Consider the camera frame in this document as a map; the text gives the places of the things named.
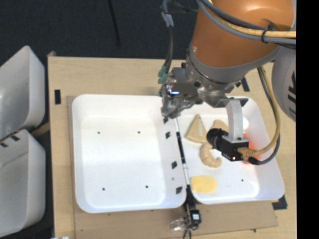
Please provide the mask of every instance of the black mark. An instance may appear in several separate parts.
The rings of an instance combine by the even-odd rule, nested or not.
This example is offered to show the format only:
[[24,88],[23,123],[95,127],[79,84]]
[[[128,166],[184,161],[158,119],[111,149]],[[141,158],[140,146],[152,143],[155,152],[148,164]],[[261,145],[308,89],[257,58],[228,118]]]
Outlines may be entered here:
[[294,111],[294,110],[291,109],[290,107],[289,107],[289,111],[290,111],[291,113],[293,113],[294,115],[296,115],[296,111]]
[[181,187],[176,188],[176,194],[179,194],[179,193],[182,191],[182,189],[183,189],[183,187],[182,187],[182,186],[181,186]]
[[61,91],[60,90],[54,91],[54,97],[55,97],[55,104],[56,105],[61,104]]
[[292,76],[291,76],[291,80],[293,81],[293,86],[289,86],[289,92],[293,93],[294,95],[296,95],[296,76],[295,76],[295,72],[293,72]]
[[19,137],[16,137],[15,135],[11,136],[11,139],[15,140],[15,141],[19,141],[20,138]]
[[174,169],[175,167],[177,167],[177,162],[174,161],[172,164],[171,164],[171,168]]
[[288,95],[288,99],[294,104],[296,103],[296,98],[293,98],[291,95]]

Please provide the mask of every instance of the black cable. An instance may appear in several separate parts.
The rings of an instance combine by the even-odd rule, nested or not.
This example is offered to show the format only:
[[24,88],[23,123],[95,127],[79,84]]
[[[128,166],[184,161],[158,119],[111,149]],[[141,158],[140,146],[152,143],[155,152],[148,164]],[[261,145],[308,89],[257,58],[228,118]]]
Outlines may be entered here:
[[114,30],[115,30],[115,35],[116,35],[116,39],[117,39],[117,45],[121,46],[121,39],[120,39],[120,34],[119,34],[119,28],[116,22],[116,18],[115,18],[115,13],[114,13],[114,9],[113,9],[113,4],[112,4],[112,0],[107,0],[108,4],[109,4],[109,8],[110,8],[110,13],[111,13],[111,17],[112,17],[112,22],[113,22],[113,26],[114,26]]
[[194,231],[194,230],[196,230],[196,229],[198,229],[198,225],[193,225],[192,227],[191,227],[191,229]]
[[191,239],[191,230],[190,229],[185,230],[184,235],[183,235],[183,239],[186,238],[187,232],[188,232],[189,239]]
[[[270,97],[270,95],[269,95],[269,91],[268,91],[268,89],[267,89],[267,86],[266,86],[264,77],[263,77],[263,75],[262,75],[262,71],[261,71],[262,68],[261,68],[261,67],[258,67],[257,70],[258,70],[259,78],[260,78],[261,84],[262,84],[262,86],[263,86],[264,92],[265,92],[265,94],[266,94],[266,96],[267,96],[268,102],[270,103],[270,106],[271,106],[271,108],[272,108],[272,110],[273,110],[273,113],[274,113],[274,115],[275,115],[274,103],[273,103],[273,101],[272,101],[272,99],[271,99],[271,97]],[[277,154],[277,152],[278,152],[278,149],[279,149],[279,146],[280,146],[280,134],[279,134],[279,136],[278,136],[275,149],[274,149],[273,153],[272,153],[268,158],[266,158],[265,160],[258,160],[258,159],[255,158],[255,157],[249,157],[249,158],[248,158],[248,161],[249,161],[251,164],[253,164],[253,165],[263,165],[263,164],[266,164],[266,163],[268,163],[270,160],[272,160],[272,159],[276,156],[276,154]]]
[[238,26],[246,27],[246,28],[251,28],[251,29],[256,29],[256,30],[267,30],[264,27],[257,26],[254,24],[251,24],[249,22],[243,21],[241,19],[235,18],[220,9],[218,9],[216,6],[214,6],[210,1],[208,0],[200,0],[205,6],[207,6],[212,12],[216,13],[218,16],[220,16],[222,19]]
[[174,43],[173,43],[173,29],[171,26],[168,28],[168,31],[169,31],[169,47],[168,47],[167,57],[166,57],[166,60],[164,62],[164,64],[166,65],[166,71],[165,71],[166,74],[169,72],[170,65],[171,65],[171,62],[173,59],[173,45],[174,45]]
[[[172,4],[180,9],[182,9],[183,11],[172,11],[172,10],[169,10],[168,9],[168,4]],[[189,13],[189,12],[192,12],[192,13],[197,13],[197,10],[196,9],[192,9],[190,7],[185,7],[185,6],[182,6],[180,3],[178,3],[176,0],[163,0],[163,3],[162,3],[162,6],[161,6],[161,9],[165,12],[165,13],[169,13],[169,14],[172,14],[172,13]]]
[[284,43],[275,43],[279,46],[283,46],[285,48],[289,48],[289,49],[292,49],[292,50],[295,50],[296,49],[296,45],[293,45],[293,44],[284,44]]
[[[196,2],[198,3],[198,5],[200,6],[200,8],[203,10],[203,12],[206,14],[206,16],[213,21],[215,24],[217,24],[218,26],[220,26],[222,29],[226,30],[229,33],[232,33],[234,35],[237,35],[239,37],[243,37],[246,39],[250,39],[250,40],[258,40],[258,36],[254,36],[254,35],[250,35],[250,34],[246,34],[244,32],[240,32],[237,31],[231,27],[227,27],[226,25],[223,25],[222,23],[220,23],[205,7],[205,5],[207,7],[209,7],[210,9],[212,9],[211,7],[213,6],[211,2],[209,2],[208,0],[196,0]],[[260,26],[256,26],[256,25],[252,25],[249,28],[253,28],[253,26],[257,27],[257,28],[261,28]],[[267,37],[267,41],[268,42],[272,42],[275,44],[291,44],[291,45],[296,45],[296,38],[282,38],[282,37]]]

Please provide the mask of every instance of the green connector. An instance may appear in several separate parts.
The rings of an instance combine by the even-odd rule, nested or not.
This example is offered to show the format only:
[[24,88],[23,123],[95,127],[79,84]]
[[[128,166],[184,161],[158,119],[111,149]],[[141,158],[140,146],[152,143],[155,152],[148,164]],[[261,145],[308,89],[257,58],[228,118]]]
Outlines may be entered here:
[[167,69],[167,66],[163,64],[159,71],[159,81],[158,81],[159,84],[163,84],[166,81],[166,78],[168,76],[168,73],[166,73],[166,69]]
[[161,69],[159,71],[159,77],[161,77],[163,75],[163,73],[165,73],[167,66],[165,64],[163,64],[161,66]]
[[165,81],[166,81],[167,76],[168,76],[168,74],[164,72],[164,73],[160,76],[158,83],[159,83],[159,84],[164,84]]

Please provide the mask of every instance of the black screw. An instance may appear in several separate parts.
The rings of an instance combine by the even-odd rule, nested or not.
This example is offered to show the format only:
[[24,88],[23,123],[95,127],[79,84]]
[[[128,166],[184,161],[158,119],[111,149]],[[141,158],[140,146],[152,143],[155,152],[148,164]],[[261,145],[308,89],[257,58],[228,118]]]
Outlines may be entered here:
[[200,82],[195,82],[195,83],[194,83],[194,86],[197,87],[197,88],[199,88],[199,87],[201,86],[201,83],[200,83]]

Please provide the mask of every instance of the cable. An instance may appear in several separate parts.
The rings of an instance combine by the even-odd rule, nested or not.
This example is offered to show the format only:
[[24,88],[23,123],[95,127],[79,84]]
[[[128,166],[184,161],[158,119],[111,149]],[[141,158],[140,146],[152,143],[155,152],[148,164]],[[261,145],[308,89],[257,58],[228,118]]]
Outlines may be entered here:
[[[199,1],[196,0],[199,7],[202,9],[202,11],[206,14],[206,16],[212,21],[214,22],[217,26],[219,26],[220,28],[224,29],[225,31],[234,34],[236,36],[242,37],[242,38],[246,38],[246,39],[250,39],[250,40],[255,40],[255,41],[261,41],[261,37],[259,36],[255,36],[255,35],[250,35],[250,34],[245,34],[242,32],[238,32],[232,28],[229,28],[227,26],[225,26],[224,24],[222,24],[221,22],[219,22],[217,19],[215,19],[205,8],[205,6]],[[295,39],[289,39],[289,38],[275,38],[275,37],[265,37],[264,40],[266,42],[273,42],[273,43],[283,43],[283,44],[290,44],[290,45],[295,45],[296,44],[296,40]]]
[[288,48],[288,49],[292,49],[292,50],[296,49],[296,45],[293,45],[293,44],[285,44],[285,43],[276,43],[276,44],[279,46],[283,46],[285,48]]
[[187,232],[188,232],[188,235],[189,235],[189,239],[191,239],[191,230],[190,229],[186,229],[185,230],[184,235],[183,235],[183,239],[186,238]]
[[173,59],[173,29],[171,26],[168,28],[168,31],[169,31],[169,47],[168,47],[167,57],[164,62],[164,65],[166,66],[166,70],[165,70],[166,74],[169,72],[171,61]]
[[177,7],[179,7],[179,8],[181,8],[181,9],[185,10],[186,12],[197,13],[197,10],[196,10],[196,9],[192,9],[192,8],[190,8],[190,7],[184,7],[184,6],[182,6],[180,3],[176,2],[175,0],[173,0],[172,3],[173,3],[174,5],[176,5]]
[[[268,99],[268,102],[270,103],[270,106],[271,106],[271,108],[272,108],[272,110],[273,110],[273,113],[275,114],[275,107],[274,107],[273,101],[271,100],[271,97],[270,97],[270,95],[269,95],[269,92],[268,92],[266,83],[265,83],[265,81],[264,81],[264,78],[263,78],[263,75],[262,75],[262,70],[261,70],[260,67],[258,67],[257,70],[258,70],[258,74],[259,74],[260,81],[261,81],[262,86],[263,86],[263,88],[264,88],[264,92],[265,92],[266,97],[267,97],[267,99]],[[266,163],[268,163],[270,160],[272,160],[272,159],[276,156],[276,154],[277,154],[277,152],[278,152],[278,149],[279,149],[279,146],[280,146],[280,134],[279,134],[278,140],[277,140],[277,142],[276,142],[276,147],[275,147],[273,153],[272,153],[268,158],[266,158],[265,160],[262,160],[262,161],[261,161],[261,160],[258,160],[258,159],[255,158],[255,157],[249,157],[249,158],[248,158],[248,161],[249,161],[251,164],[253,164],[253,165],[263,165],[263,164],[266,164]]]
[[247,147],[238,148],[237,151],[240,152],[243,155],[244,158],[245,157],[248,157],[248,158],[249,157],[256,157],[256,156],[258,156],[260,154],[265,153],[266,151],[271,149],[275,145],[276,142],[278,142],[278,139],[279,139],[279,136],[280,136],[280,114],[279,114],[278,105],[277,105],[277,103],[275,101],[274,93],[273,93],[273,91],[270,88],[270,83],[268,82],[268,79],[267,79],[266,72],[265,72],[264,68],[260,67],[259,70],[261,72],[263,80],[265,81],[266,89],[268,90],[268,93],[269,93],[269,98],[270,98],[270,100],[272,101],[272,104],[273,104],[273,112],[274,112],[275,121],[276,121],[276,131],[275,131],[274,137],[271,140],[271,142],[266,147],[264,147],[264,148],[262,148],[260,150],[253,150],[253,149],[250,149],[250,148],[247,148]]
[[[205,5],[207,7],[209,7],[208,5],[212,4],[211,2],[209,2],[208,0],[204,0],[205,1]],[[220,18],[218,15],[216,15],[214,12],[209,13],[207,11],[207,9],[204,7],[204,4],[200,1],[200,0],[196,0],[196,2],[198,3],[198,5],[200,6],[200,8],[203,10],[203,12],[206,14],[206,16],[211,20],[213,21],[216,25],[218,25],[219,27],[221,27],[222,29],[234,34],[234,35],[237,35],[237,36],[240,36],[240,37],[243,37],[243,38],[246,38],[246,39],[251,39],[251,40],[261,40],[261,36],[263,35],[263,32],[262,30],[255,30],[255,29],[249,29],[249,28],[244,28],[244,27],[240,27],[240,26],[236,26],[234,24],[231,24],[227,21],[225,21],[224,19]],[[279,33],[280,35],[283,35],[281,37],[277,37],[275,34],[275,37],[272,37],[269,35],[274,35],[274,34],[269,34],[269,33]],[[289,32],[286,32],[288,35],[295,35],[295,32],[294,34],[291,34],[292,32],[289,31]],[[265,36],[265,41],[266,42],[273,42],[273,43],[285,43],[285,44],[296,44],[296,39],[289,39],[289,38],[283,38],[286,34],[284,32],[277,32],[277,31],[267,31],[264,36]]]
[[[208,1],[208,5],[213,5],[212,0],[207,0],[207,1]],[[244,27],[229,23],[229,22],[225,21],[224,19],[220,18],[218,15],[215,15],[215,17],[217,18],[218,21],[220,21],[224,25],[227,25],[228,27],[233,28],[234,30],[237,30],[239,32],[247,33],[247,34],[251,34],[251,35],[256,35],[256,36],[263,35],[262,30],[244,28]],[[296,38],[295,31],[268,31],[264,35],[266,37]]]
[[212,4],[211,0],[200,0],[203,4],[205,4],[211,11],[216,13],[218,16],[220,16],[222,19],[229,21],[230,23],[233,23],[235,25],[239,25],[242,27],[247,27],[247,28],[253,28],[253,29],[259,29],[259,30],[265,30],[264,27],[257,26],[251,23],[248,23],[246,21],[243,21],[241,19],[235,18],[220,9],[218,9],[216,6]]

